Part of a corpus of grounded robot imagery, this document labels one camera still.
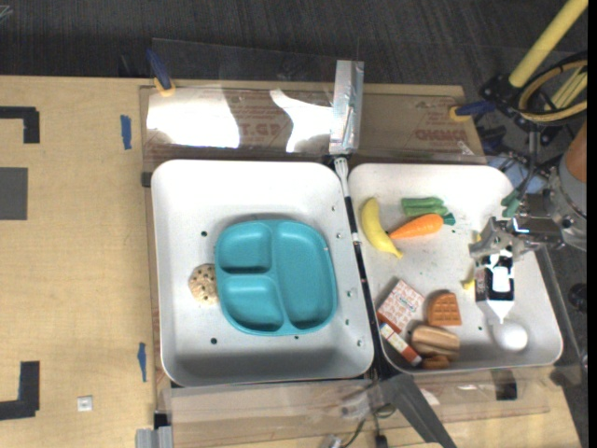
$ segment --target blue tape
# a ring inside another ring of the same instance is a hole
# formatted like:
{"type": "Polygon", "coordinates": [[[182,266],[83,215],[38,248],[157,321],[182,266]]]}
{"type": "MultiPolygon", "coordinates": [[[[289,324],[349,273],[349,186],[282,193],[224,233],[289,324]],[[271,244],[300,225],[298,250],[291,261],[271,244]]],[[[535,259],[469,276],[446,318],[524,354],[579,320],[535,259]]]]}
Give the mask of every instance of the blue tape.
{"type": "Polygon", "coordinates": [[[137,359],[139,360],[139,367],[141,367],[141,376],[143,378],[143,382],[145,383],[147,381],[147,355],[146,345],[143,342],[139,342],[137,359]]]}
{"type": "Polygon", "coordinates": [[[120,134],[125,149],[131,149],[132,131],[131,119],[126,115],[120,115],[120,134]]]}

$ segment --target white egg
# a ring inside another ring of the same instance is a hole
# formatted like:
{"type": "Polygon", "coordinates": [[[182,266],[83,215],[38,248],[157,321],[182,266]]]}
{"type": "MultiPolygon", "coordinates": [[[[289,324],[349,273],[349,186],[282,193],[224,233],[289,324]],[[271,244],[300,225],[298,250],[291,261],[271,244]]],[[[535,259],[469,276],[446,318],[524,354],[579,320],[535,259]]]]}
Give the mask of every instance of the white egg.
{"type": "Polygon", "coordinates": [[[495,342],[504,350],[519,352],[529,342],[529,334],[526,329],[516,322],[505,320],[503,324],[492,326],[495,342]]]}

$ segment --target gray square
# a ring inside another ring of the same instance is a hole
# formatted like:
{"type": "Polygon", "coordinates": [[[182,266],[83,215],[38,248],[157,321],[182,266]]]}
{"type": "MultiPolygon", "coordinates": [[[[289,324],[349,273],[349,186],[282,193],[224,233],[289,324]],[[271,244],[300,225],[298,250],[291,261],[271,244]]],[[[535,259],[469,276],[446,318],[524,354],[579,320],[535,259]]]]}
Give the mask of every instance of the gray square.
{"type": "Polygon", "coordinates": [[[0,220],[27,220],[27,168],[0,168],[0,220]]]}

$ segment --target toy sink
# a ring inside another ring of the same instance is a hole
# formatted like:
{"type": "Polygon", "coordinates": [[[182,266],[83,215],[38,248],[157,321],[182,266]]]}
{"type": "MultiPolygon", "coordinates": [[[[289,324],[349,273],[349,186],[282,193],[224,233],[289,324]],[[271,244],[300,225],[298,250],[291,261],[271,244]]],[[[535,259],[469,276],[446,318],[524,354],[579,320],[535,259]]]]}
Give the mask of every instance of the toy sink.
{"type": "MultiPolygon", "coordinates": [[[[489,217],[500,217],[500,201],[512,190],[497,169],[374,163],[351,171],[357,224],[369,197],[378,199],[386,229],[404,222],[399,203],[404,197],[437,196],[456,217],[454,226],[401,242],[402,259],[375,249],[359,225],[356,238],[371,299],[361,285],[340,180],[323,164],[167,161],[154,172],[151,186],[161,357],[179,385],[362,375],[376,355],[368,313],[399,279],[424,297],[444,289],[456,294],[463,325],[450,329],[460,338],[461,352],[448,371],[543,366],[562,353],[562,336],[534,253],[525,254],[516,267],[511,316],[528,331],[523,351],[506,353],[497,347],[474,290],[463,289],[473,271],[468,244],[489,217]],[[288,231],[287,224],[308,228],[311,235],[288,231]],[[283,240],[299,241],[300,251],[311,254],[293,256],[298,268],[289,276],[285,265],[279,265],[287,257],[279,245],[283,240]],[[241,247],[247,244],[254,249],[244,254],[241,247]],[[322,252],[327,252],[329,265],[319,259],[322,252]],[[217,263],[220,303],[201,305],[189,290],[189,276],[205,263],[217,263]],[[307,286],[292,288],[306,272],[307,286]],[[304,288],[313,285],[319,289],[304,288]]],[[[423,320],[423,310],[419,308],[413,323],[423,320]]],[[[383,353],[377,355],[397,371],[421,371],[382,342],[383,353]]]]}

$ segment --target carrot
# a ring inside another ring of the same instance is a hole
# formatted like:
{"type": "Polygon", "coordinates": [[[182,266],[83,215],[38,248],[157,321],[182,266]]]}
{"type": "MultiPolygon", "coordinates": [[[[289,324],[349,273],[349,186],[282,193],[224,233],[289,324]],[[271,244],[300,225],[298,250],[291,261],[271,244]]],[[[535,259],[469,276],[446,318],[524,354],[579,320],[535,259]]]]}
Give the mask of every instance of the carrot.
{"type": "Polygon", "coordinates": [[[416,237],[419,235],[433,234],[441,229],[444,219],[439,214],[425,214],[419,216],[404,226],[390,233],[391,239],[404,239],[406,237],[416,237]]]}

